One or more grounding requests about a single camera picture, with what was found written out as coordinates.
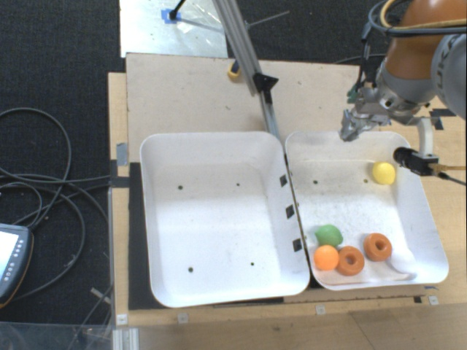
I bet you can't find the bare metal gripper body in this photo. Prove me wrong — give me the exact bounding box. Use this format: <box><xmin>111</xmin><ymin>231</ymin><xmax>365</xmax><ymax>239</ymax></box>
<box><xmin>352</xmin><ymin>85</ymin><xmax>431</xmax><ymax>125</ymax></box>

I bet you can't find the green lime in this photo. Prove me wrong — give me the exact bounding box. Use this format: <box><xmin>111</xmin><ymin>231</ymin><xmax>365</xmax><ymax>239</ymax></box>
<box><xmin>314</xmin><ymin>224</ymin><xmax>344</xmax><ymax>249</ymax></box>

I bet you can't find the orange ball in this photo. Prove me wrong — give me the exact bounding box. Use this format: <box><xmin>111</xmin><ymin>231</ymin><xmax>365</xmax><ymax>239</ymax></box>
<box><xmin>313</xmin><ymin>245</ymin><xmax>340</xmax><ymax>272</ymax></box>

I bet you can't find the pale wood board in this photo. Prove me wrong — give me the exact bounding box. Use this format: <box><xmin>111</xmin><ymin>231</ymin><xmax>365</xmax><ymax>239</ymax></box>
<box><xmin>125</xmin><ymin>52</ymin><xmax>440</xmax><ymax>307</ymax></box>

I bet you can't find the white plastic tray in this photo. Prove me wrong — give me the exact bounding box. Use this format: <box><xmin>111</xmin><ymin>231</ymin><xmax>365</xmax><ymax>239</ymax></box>
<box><xmin>285</xmin><ymin>130</ymin><xmax>450</xmax><ymax>292</ymax></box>
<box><xmin>139</xmin><ymin>131</ymin><xmax>312</xmax><ymax>308</ymax></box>

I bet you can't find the brown doughnut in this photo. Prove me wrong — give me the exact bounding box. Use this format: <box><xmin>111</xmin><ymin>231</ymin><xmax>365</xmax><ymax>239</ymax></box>
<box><xmin>336</xmin><ymin>245</ymin><xmax>366</xmax><ymax>277</ymax></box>
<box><xmin>363</xmin><ymin>233</ymin><xmax>393</xmax><ymax>263</ymax></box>

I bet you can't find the white flat slice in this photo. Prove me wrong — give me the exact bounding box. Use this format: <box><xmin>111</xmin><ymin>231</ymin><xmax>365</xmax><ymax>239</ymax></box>
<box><xmin>325</xmin><ymin>252</ymin><xmax>418</xmax><ymax>287</ymax></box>

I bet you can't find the black cylinder on white bracket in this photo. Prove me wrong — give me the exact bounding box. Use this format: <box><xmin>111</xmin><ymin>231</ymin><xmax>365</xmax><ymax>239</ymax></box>
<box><xmin>393</xmin><ymin>117</ymin><xmax>441</xmax><ymax>177</ymax></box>

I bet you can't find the thin black rod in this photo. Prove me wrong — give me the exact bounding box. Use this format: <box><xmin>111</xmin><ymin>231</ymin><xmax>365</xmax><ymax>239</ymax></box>
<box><xmin>281</xmin><ymin>144</ymin><xmax>312</xmax><ymax>283</ymax></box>

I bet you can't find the yellow lemon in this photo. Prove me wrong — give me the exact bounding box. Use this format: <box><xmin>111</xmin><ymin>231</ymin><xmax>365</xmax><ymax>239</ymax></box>
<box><xmin>371</xmin><ymin>161</ymin><xmax>397</xmax><ymax>186</ymax></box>

